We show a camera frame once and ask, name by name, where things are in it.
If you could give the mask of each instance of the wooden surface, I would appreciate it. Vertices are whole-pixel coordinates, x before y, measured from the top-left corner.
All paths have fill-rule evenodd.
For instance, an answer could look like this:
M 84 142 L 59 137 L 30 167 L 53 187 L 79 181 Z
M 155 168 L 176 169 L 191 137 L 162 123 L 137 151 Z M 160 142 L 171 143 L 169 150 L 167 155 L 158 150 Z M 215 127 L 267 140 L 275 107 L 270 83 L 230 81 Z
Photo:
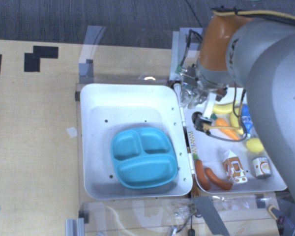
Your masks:
M 59 58 L 41 59 L 39 73 L 26 73 L 24 53 L 32 53 L 33 45 L 57 46 Z M 89 58 L 80 55 L 82 49 L 73 44 L 0 40 L 0 236 L 62 236 L 65 220 L 78 216 L 83 183 L 78 177 L 77 137 L 70 138 L 66 129 L 77 127 L 78 63 Z M 99 78 L 111 74 L 165 78 L 171 51 L 99 46 L 91 58 Z M 129 201 L 120 208 L 118 203 L 95 203 L 97 222 L 107 223 L 104 235 L 166 235 L 172 224 L 182 222 L 157 219 L 159 214 L 172 216 L 166 203 L 137 204 Z M 152 220 L 142 224 L 138 212 L 145 214 L 138 218 Z M 229 209 L 221 216 L 232 235 L 278 235 L 265 209 Z M 194 223 L 199 233 L 210 235 L 203 219 Z

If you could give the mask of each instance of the white can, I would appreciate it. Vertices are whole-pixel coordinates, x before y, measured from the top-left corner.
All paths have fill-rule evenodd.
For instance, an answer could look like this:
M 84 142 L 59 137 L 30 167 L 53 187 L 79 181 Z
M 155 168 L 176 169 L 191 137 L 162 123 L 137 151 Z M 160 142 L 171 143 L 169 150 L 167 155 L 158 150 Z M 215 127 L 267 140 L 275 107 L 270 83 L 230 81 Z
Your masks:
M 267 178 L 271 176 L 271 169 L 266 157 L 257 157 L 252 160 L 255 169 L 256 178 Z

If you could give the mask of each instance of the dark gray carpet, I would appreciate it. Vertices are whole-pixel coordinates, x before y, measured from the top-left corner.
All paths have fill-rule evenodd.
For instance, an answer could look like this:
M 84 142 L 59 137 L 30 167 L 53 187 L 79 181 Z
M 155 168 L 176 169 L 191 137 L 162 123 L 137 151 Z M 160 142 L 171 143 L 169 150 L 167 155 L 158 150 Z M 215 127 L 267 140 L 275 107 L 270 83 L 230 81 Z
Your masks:
M 189 1 L 204 27 L 221 5 L 295 15 L 295 0 Z M 88 25 L 107 27 L 101 44 L 160 48 L 171 31 L 199 26 L 184 0 L 0 0 L 0 39 L 83 43 Z

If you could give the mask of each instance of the toy carrot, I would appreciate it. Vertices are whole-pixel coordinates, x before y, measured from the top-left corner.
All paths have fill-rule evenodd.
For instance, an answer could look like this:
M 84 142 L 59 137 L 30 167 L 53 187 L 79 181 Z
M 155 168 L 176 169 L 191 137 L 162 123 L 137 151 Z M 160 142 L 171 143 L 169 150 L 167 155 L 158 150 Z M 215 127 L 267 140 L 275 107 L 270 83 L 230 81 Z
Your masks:
M 216 126 L 225 126 L 225 127 L 230 127 L 230 125 L 227 123 L 227 121 L 225 121 L 223 118 L 218 118 L 215 121 L 215 125 Z M 235 133 L 235 131 L 233 129 L 226 129 L 226 128 L 220 128 L 220 130 L 227 136 L 229 136 L 230 138 L 234 139 L 234 140 L 239 140 L 237 134 Z

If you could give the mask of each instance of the brown sausage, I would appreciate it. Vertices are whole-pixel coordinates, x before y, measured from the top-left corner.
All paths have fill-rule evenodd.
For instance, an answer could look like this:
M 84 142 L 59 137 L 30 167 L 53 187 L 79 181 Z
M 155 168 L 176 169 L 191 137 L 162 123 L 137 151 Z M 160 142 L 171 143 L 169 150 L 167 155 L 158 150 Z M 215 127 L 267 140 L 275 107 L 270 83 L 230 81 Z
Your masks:
M 205 173 L 206 173 L 206 176 L 208 177 L 208 179 L 210 179 L 218 187 L 221 187 L 224 190 L 229 190 L 232 187 L 232 184 L 230 182 L 225 182 L 225 181 L 219 179 L 214 174 L 214 172 L 211 170 L 211 168 L 206 168 Z
M 205 173 L 203 172 L 203 165 L 201 160 L 195 161 L 195 170 L 197 175 L 197 180 L 204 190 L 208 191 L 211 188 L 211 184 L 207 180 Z

